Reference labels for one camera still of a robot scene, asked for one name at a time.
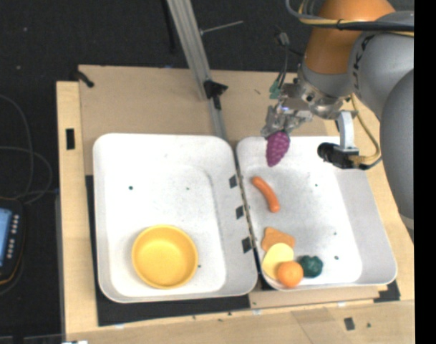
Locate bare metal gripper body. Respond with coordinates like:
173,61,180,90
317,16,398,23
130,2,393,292
268,77,350,128

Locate purple toy grapes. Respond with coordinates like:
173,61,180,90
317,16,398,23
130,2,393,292
266,130,291,168

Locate orange toy sausage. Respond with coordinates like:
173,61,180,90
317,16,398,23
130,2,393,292
251,176,281,214

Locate thin black and white rod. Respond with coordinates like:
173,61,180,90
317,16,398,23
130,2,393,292
233,145,262,261

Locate white plastic tray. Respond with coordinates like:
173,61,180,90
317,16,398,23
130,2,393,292
235,135,398,292
92,132,258,304

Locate brown toy bread slice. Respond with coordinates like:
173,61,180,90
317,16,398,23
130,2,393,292
261,226,296,253

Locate brown cardboard board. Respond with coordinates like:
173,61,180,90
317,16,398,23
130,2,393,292
77,64,389,310

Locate pale yellow toy disc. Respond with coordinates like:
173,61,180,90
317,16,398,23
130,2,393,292
261,242,295,281

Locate green toy broccoli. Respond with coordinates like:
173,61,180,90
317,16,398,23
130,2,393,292
298,254,324,279

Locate orange toy fruit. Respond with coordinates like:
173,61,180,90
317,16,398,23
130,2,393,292
276,260,304,289

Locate yellow bowl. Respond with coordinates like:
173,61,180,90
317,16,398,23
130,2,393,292
131,224,200,290

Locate black cylinder on white bracket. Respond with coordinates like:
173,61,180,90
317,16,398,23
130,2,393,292
316,110,361,169

